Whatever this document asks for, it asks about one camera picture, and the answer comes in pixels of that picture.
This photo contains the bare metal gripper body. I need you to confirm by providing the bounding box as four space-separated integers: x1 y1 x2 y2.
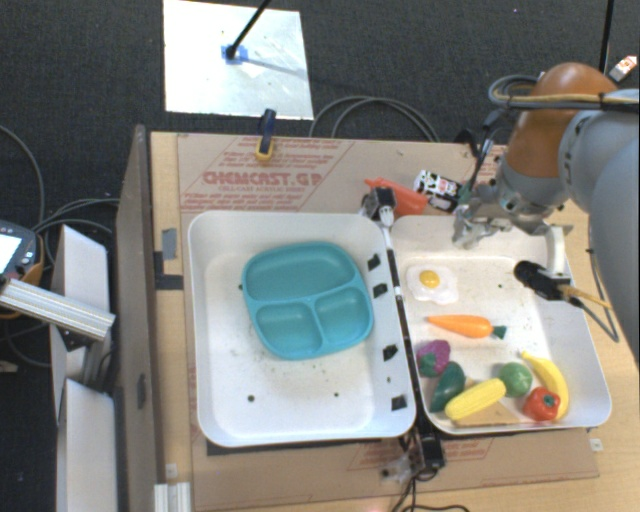
468 181 553 235

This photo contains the white carton with black spots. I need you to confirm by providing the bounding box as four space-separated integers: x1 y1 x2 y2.
413 169 464 214

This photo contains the white and yellow fried egg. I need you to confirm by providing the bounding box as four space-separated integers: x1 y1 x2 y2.
404 264 460 307

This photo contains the orange carrot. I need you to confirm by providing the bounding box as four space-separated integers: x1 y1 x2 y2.
426 314 508 341

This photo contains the white plastic tray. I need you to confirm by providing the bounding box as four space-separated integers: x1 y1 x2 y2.
187 209 418 448
389 214 614 436

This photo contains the thin black and white rod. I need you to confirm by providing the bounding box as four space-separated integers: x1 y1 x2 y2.
378 205 427 432

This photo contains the purple and green eggplant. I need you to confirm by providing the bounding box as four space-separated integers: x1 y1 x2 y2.
415 339 453 379

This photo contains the green round fruit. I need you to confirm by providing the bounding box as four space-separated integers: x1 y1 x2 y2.
497 361 535 399

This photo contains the green pepper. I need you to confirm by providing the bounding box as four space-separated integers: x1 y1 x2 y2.
428 360 468 414

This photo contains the yellow banana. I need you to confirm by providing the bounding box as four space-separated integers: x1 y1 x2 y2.
520 349 571 421

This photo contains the brown cardboard board red print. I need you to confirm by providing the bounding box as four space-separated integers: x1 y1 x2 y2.
176 133 601 492

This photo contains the yellow corn cob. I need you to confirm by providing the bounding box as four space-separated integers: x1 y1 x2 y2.
443 377 508 422

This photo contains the blue divided plate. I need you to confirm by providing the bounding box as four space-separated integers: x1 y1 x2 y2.
241 240 376 361

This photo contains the red bell pepper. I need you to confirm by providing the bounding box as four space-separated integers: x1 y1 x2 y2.
522 386 562 423

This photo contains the black cylinder on white bracket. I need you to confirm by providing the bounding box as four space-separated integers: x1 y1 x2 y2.
513 224 576 302

